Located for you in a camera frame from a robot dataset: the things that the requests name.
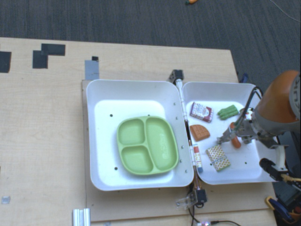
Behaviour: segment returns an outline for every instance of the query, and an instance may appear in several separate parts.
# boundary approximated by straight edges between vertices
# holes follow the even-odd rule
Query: white tray
[[[233,184],[272,181],[259,166],[262,157],[272,161],[276,159],[274,150],[253,141],[240,149],[230,143],[222,148],[231,162],[231,166],[216,172],[205,153],[216,145],[230,123],[217,118],[216,113],[229,105],[238,109],[244,107],[254,85],[238,83],[189,82],[184,85],[186,110],[189,113],[192,103],[198,102],[214,109],[211,123],[189,116],[189,124],[204,125],[211,133],[210,138],[198,143],[204,171],[202,180],[209,184]],[[255,107],[258,99],[254,96],[251,103]],[[182,187],[193,180],[193,168],[184,125],[181,101],[175,85],[165,81],[115,81],[95,80],[87,87],[87,108],[90,140],[90,173],[92,183],[104,191],[138,189],[152,187]],[[122,165],[116,130],[125,119],[137,116],[160,116],[167,120],[176,138],[179,163],[169,172],[151,176],[134,175]]]
[[[193,180],[181,102],[173,84],[164,81],[95,80],[87,87],[87,108],[90,173],[95,187],[104,191],[182,187]],[[116,131],[123,120],[147,115],[159,116],[169,122],[181,162],[166,173],[134,175],[122,165]]]
[[[235,148],[231,142],[222,144],[222,149],[228,157],[231,165],[217,172],[211,165],[206,149],[216,145],[216,138],[222,136],[231,122],[236,121],[237,116],[233,116],[224,121],[218,118],[217,112],[230,105],[240,110],[245,107],[248,97],[253,89],[252,84],[238,83],[206,83],[188,82],[183,86],[186,111],[188,113],[189,125],[200,124],[205,126],[210,132],[210,137],[195,142],[197,143],[201,155],[203,172],[200,178],[208,184],[234,184],[234,183],[255,183],[270,182],[273,179],[260,166],[261,158],[268,158],[276,161],[274,149],[268,149],[260,141],[253,140],[249,144],[244,144],[240,138],[241,147]],[[214,114],[210,123],[189,116],[193,102],[197,102],[213,108]],[[250,107],[255,108],[259,98],[255,95]]]

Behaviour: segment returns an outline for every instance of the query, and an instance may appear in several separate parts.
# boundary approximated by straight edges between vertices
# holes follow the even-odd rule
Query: toy bread slice
[[[193,138],[196,141],[200,141],[200,140],[210,137],[209,131],[204,126],[192,125],[192,126],[189,126],[189,128],[193,135]]]

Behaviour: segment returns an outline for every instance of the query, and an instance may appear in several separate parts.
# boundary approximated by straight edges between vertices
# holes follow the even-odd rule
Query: metal bracket
[[[93,56],[92,60],[85,60],[85,79],[93,81],[99,79],[99,60]]]
[[[90,226],[90,209],[74,209],[72,212],[73,226]]]
[[[178,79],[184,80],[183,70],[173,70],[167,81],[175,84],[175,81]]]
[[[195,205],[197,202],[197,195],[195,191],[191,192],[186,197],[175,201],[177,210],[187,210],[191,206]]]

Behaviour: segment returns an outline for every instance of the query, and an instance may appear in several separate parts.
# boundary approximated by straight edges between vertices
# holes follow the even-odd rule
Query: metal bar
[[[189,143],[189,149],[190,149],[190,158],[191,158],[193,172],[194,172],[194,187],[195,187],[195,189],[200,190],[202,188],[202,185],[201,185],[201,182],[198,179],[198,170],[197,170],[197,167],[196,167],[196,163],[195,163],[195,159],[194,159],[193,146],[192,146],[191,138],[190,138],[188,117],[187,117],[187,112],[186,112],[186,108],[185,108],[185,100],[184,100],[184,95],[183,95],[183,82],[182,82],[182,79],[177,79],[175,81],[175,85],[179,90],[179,94],[180,94],[180,98],[181,98],[183,117],[184,117],[184,121],[185,121],[186,132],[187,132],[188,143]]]
[[[72,213],[73,226],[90,226],[90,209],[74,209]]]

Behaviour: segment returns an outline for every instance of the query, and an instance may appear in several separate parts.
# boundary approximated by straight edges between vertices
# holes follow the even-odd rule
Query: toy carrot
[[[232,122],[230,124],[230,128],[231,129],[234,129],[235,128],[235,125],[234,125],[234,122]],[[232,140],[231,140],[232,144],[234,145],[234,147],[236,148],[240,148],[241,147],[241,143],[240,141],[238,140],[237,136],[235,136]]]
[[[188,5],[188,4],[193,4],[193,3],[195,3],[196,1],[198,1],[198,0],[188,0],[188,1],[185,2],[185,4],[186,4],[186,5]]]

